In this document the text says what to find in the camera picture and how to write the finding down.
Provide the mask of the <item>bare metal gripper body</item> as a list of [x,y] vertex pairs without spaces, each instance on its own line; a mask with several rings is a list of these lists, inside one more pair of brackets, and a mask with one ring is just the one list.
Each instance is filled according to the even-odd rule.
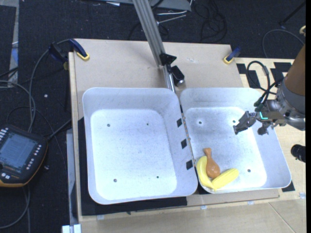
[[279,111],[279,104],[276,100],[259,99],[254,103],[256,118],[259,122],[270,121],[273,124],[270,126],[286,126],[285,116]]

